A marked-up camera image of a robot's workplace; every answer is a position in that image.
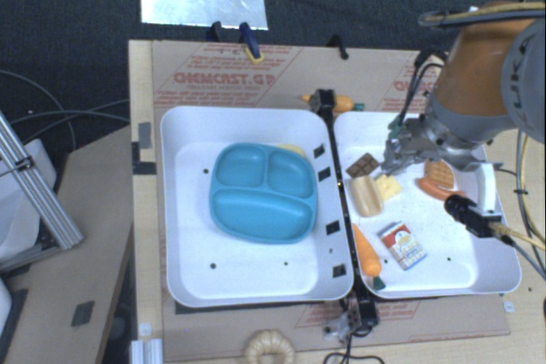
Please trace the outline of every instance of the white bracket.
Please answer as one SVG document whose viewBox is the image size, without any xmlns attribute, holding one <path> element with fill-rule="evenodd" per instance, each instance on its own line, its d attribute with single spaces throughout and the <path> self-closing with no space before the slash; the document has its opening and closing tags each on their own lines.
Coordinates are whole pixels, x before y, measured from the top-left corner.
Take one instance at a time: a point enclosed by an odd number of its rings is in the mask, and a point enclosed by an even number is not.
<svg viewBox="0 0 546 364">
<path fill-rule="evenodd" d="M 478 208 L 482 211 L 495 211 L 497 206 L 497 182 L 492 163 L 480 164 L 474 171 L 478 181 Z"/>
<path fill-rule="evenodd" d="M 163 340 L 131 341 L 131 364 L 163 364 Z"/>
</svg>

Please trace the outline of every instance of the blue plate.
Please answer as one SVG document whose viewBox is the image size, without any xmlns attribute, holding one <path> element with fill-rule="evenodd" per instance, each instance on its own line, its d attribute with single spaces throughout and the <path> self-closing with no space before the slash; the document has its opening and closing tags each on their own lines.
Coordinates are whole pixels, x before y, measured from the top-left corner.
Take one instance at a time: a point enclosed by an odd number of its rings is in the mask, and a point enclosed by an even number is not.
<svg viewBox="0 0 546 364">
<path fill-rule="evenodd" d="M 263 144 L 225 148 L 212 172 L 210 209 L 223 231 L 264 243 L 296 243 L 317 216 L 317 182 L 298 154 Z"/>
</svg>

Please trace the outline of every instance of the orange object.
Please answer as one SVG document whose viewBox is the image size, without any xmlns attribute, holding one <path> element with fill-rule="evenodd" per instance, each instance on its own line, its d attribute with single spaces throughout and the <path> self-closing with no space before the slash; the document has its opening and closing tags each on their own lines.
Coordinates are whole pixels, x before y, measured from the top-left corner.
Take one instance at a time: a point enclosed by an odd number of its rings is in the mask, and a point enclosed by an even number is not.
<svg viewBox="0 0 546 364">
<path fill-rule="evenodd" d="M 532 20 L 508 20 L 464 26 L 434 85 L 438 103 L 459 114 L 506 114 L 501 91 L 502 64 L 512 42 L 531 23 Z"/>
<path fill-rule="evenodd" d="M 440 187 L 453 189 L 455 186 L 455 177 L 451 168 L 442 160 L 425 163 L 425 176 L 432 179 Z"/>
<path fill-rule="evenodd" d="M 302 95 L 301 98 L 304 101 L 309 101 L 311 95 Z M 351 111 L 355 107 L 355 102 L 352 101 L 352 98 L 347 95 L 335 95 L 335 107 L 334 111 L 336 113 L 346 113 Z"/>
<path fill-rule="evenodd" d="M 466 197 L 466 194 L 462 191 L 451 191 L 440 187 L 435 181 L 426 176 L 419 179 L 418 185 L 421 190 L 438 200 L 446 200 L 453 194 L 458 194 L 462 197 Z"/>
<path fill-rule="evenodd" d="M 381 262 L 374 248 L 355 223 L 352 224 L 352 232 L 355 235 L 358 259 L 360 260 L 360 267 L 362 267 L 363 272 L 373 278 L 379 276 L 379 273 L 381 273 Z"/>
</svg>

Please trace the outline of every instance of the toy carrot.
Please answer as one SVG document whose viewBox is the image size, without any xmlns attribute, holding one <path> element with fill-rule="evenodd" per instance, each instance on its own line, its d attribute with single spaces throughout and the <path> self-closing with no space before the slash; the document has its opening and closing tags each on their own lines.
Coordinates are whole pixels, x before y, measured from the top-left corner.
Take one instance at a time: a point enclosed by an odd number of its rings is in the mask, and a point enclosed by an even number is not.
<svg viewBox="0 0 546 364">
<path fill-rule="evenodd" d="M 352 231 L 355 235 L 358 259 L 363 272 L 374 278 L 374 290 L 378 291 L 385 288 L 385 284 L 379 277 L 382 267 L 377 253 L 375 253 L 374 248 L 355 223 L 352 224 Z"/>
</svg>

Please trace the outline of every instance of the white tray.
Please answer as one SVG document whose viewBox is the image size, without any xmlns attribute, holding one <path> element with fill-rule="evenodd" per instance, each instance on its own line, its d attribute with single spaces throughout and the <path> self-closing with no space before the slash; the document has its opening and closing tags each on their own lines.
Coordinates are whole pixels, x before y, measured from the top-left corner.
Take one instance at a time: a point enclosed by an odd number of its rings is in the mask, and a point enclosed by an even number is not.
<svg viewBox="0 0 546 364">
<path fill-rule="evenodd" d="M 380 162 L 383 160 L 387 125 L 395 116 L 394 113 L 349 112 L 336 119 L 334 131 L 344 178 L 350 179 L 346 169 L 365 153 L 371 153 Z M 483 148 L 476 153 L 481 159 L 485 157 Z M 371 278 L 363 276 L 367 287 L 381 298 L 513 291 L 521 279 L 515 250 L 496 239 L 478 239 L 445 212 L 443 202 L 424 194 L 415 182 L 423 176 L 423 167 L 412 165 L 396 176 L 402 193 L 386 201 L 383 212 L 375 217 L 360 217 L 350 190 L 346 190 L 351 220 L 363 231 L 383 262 L 380 277 L 386 288 L 374 291 Z M 475 176 L 454 173 L 456 189 L 477 201 Z M 501 210 L 497 197 L 497 211 Z M 427 253 L 426 258 L 408 270 L 402 270 L 380 239 L 381 231 L 400 221 L 408 226 Z"/>
<path fill-rule="evenodd" d="M 338 299 L 353 269 L 325 123 L 301 110 L 176 107 L 161 121 L 167 284 L 189 307 Z M 294 144 L 318 172 L 317 220 L 296 244 L 268 245 L 221 231 L 209 212 L 217 156 L 235 142 Z M 324 152 L 315 158 L 315 150 Z"/>
</svg>

